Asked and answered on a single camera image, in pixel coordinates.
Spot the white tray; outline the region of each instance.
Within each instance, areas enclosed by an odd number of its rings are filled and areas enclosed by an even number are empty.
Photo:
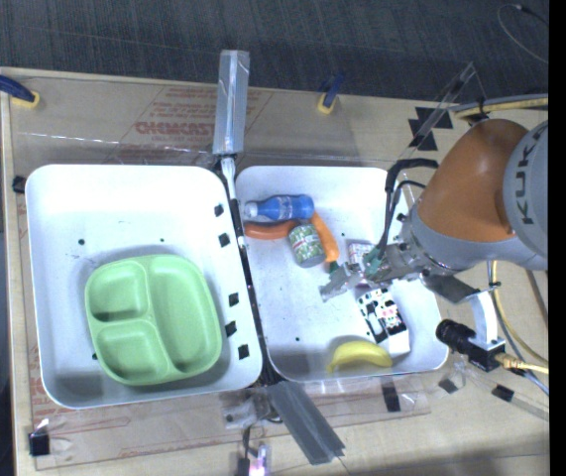
[[[242,205],[275,194],[310,195],[338,241],[342,263],[348,240],[380,240],[386,177],[385,171],[371,168],[256,166],[238,175],[236,189]],[[391,235],[399,226],[393,223]],[[388,369],[361,365],[327,373],[337,345],[374,340],[356,304],[356,291],[323,302],[318,286],[328,282],[326,265],[301,268],[286,238],[246,241],[269,358],[286,378],[307,382],[406,374],[435,370],[445,362],[447,347],[435,336],[441,318],[434,294],[420,281],[398,281],[391,293],[409,332],[410,352],[395,358]]]
[[[263,356],[225,188],[215,174],[197,167],[44,166],[29,176],[26,198],[41,370],[53,400],[81,409],[237,390],[258,378]],[[223,348],[197,377],[129,387],[92,358],[84,286],[101,265],[158,253],[178,254],[202,271]]]

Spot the green can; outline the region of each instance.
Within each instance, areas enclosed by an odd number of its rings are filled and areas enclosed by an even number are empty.
[[[313,224],[302,224],[289,231],[295,261],[302,268],[319,265],[326,259],[322,242]]]

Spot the banana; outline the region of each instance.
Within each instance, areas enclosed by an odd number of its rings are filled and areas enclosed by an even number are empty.
[[[326,367],[327,372],[333,372],[335,367],[345,363],[366,361],[379,367],[391,367],[393,358],[386,349],[369,340],[354,340],[339,345],[333,353],[331,363]]]

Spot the bottle cap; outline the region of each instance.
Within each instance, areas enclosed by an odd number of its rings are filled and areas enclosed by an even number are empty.
[[[246,202],[244,213],[246,217],[256,217],[259,214],[259,207],[254,201]]]

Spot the blue bottle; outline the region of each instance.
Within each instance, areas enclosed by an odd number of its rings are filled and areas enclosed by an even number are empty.
[[[265,216],[271,220],[310,218],[313,215],[313,199],[308,195],[274,195],[262,201],[245,203],[248,218]]]

